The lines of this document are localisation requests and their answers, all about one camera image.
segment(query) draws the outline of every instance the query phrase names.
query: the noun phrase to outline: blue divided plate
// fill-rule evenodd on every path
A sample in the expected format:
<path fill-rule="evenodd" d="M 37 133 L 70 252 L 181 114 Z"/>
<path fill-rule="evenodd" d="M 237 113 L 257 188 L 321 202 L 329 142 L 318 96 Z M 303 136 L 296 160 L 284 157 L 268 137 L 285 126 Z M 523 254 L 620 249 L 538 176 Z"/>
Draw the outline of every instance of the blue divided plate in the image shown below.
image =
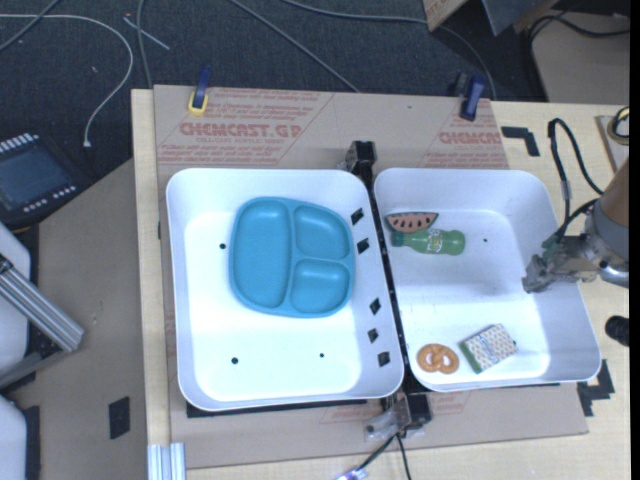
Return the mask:
<path fill-rule="evenodd" d="M 347 223 L 322 206 L 280 197 L 245 203 L 236 215 L 229 278 L 248 307 L 312 318 L 351 297 L 354 252 Z"/>

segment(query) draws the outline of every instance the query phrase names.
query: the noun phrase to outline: black surface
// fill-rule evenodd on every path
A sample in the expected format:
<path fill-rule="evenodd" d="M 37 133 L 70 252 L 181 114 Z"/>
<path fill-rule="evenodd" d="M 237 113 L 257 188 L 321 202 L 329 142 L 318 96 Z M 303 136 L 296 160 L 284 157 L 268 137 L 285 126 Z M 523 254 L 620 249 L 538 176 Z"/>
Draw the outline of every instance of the black surface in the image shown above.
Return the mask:
<path fill-rule="evenodd" d="M 0 0 L 0 13 L 37 13 L 51 0 Z M 240 0 L 316 53 L 360 91 L 447 95 L 459 73 L 482 69 L 468 47 L 446 29 L 431 34 L 417 24 L 368 23 L 319 16 L 274 0 Z M 346 13 L 424 19 L 422 0 L 297 0 Z M 630 15 L 630 0 L 563 0 L 556 7 Z M 128 54 L 107 30 L 86 22 L 47 19 L 0 51 L 0 139 L 29 131 L 55 140 L 95 180 L 131 157 L 130 90 L 146 87 L 136 33 L 138 0 L 64 0 L 51 13 L 100 20 L 118 31 L 135 54 L 132 76 L 98 114 L 93 147 L 83 148 L 89 116 L 126 72 Z M 0 18 L 0 42 L 25 20 Z M 145 42 L 153 80 L 195 85 L 202 65 L 211 84 L 350 91 L 288 41 L 223 0 L 148 0 L 143 29 L 166 43 Z M 499 100 L 542 99 L 529 81 L 522 38 L 512 29 L 494 37 L 480 0 L 470 0 L 444 26 L 483 57 Z"/>

